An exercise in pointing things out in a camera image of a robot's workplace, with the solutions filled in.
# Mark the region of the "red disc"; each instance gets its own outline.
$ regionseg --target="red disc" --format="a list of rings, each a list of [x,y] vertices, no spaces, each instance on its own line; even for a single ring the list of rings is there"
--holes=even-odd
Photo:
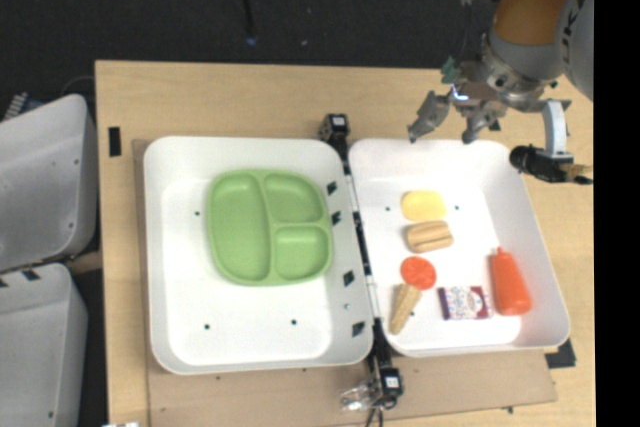
[[[427,290],[436,282],[436,269],[429,260],[420,256],[405,258],[400,266],[400,274],[405,283],[420,290]]]

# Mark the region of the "green divided plate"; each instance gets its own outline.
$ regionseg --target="green divided plate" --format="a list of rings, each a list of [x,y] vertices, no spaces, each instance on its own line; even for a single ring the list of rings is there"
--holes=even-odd
[[[322,193],[297,173],[220,175],[207,193],[206,222],[213,259],[236,283],[300,283],[323,274],[333,257]]]

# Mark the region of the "wooden table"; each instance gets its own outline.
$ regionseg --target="wooden table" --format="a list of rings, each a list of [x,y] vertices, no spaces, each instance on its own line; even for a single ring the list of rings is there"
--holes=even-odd
[[[347,114],[352,141],[404,139],[432,89],[446,90],[437,70],[96,63],[111,422],[362,424],[362,414],[340,413],[336,399],[357,384],[353,379],[363,374],[362,366],[176,380],[149,357],[132,143],[165,135],[317,138],[327,113]],[[591,164],[593,105],[565,80],[554,95],[573,100],[566,113],[568,150],[576,162]],[[501,125],[501,132],[484,131],[480,137],[508,147],[544,146],[541,116],[514,111]],[[464,120],[452,111],[427,137],[458,139],[463,130]],[[427,358],[430,362],[396,358],[408,392],[386,412],[386,422],[398,427],[595,424],[593,187],[550,185],[528,176],[525,181],[571,317],[577,366],[549,371],[539,350]],[[500,409],[518,405],[523,407],[513,414]]]

